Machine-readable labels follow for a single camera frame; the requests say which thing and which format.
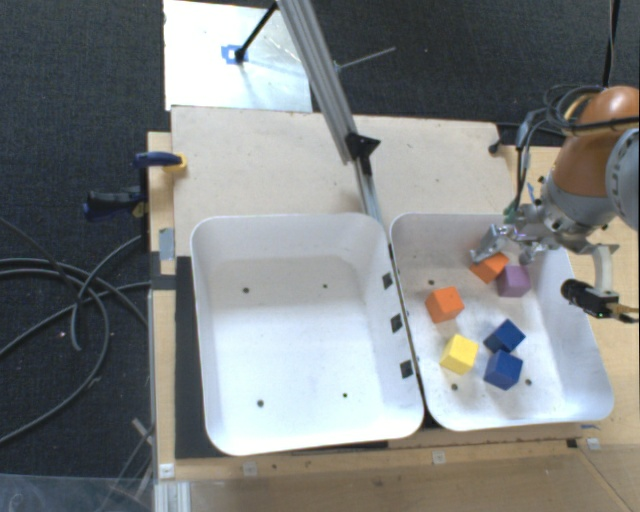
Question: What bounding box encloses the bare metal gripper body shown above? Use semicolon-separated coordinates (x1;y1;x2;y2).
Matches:
503;201;602;252

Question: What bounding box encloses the orange cube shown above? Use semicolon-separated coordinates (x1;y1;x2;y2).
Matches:
469;251;511;285
424;285;466;325

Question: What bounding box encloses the purple cube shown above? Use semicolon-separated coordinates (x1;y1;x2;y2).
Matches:
495;264;533;299

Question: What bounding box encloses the blue cube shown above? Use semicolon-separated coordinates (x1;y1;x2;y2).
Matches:
482;318;527;355
482;348;525;392

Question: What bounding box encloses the yellow cube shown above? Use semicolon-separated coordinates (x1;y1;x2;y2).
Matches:
439;333;480;376

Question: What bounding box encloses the white plastic tray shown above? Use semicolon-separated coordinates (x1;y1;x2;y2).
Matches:
189;212;427;458
388;211;616;433

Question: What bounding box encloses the pale wood board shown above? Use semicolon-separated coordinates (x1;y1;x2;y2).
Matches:
169;104;524;261

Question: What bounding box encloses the black cylinder on white bracket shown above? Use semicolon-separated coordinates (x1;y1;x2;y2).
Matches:
559;243;622;321

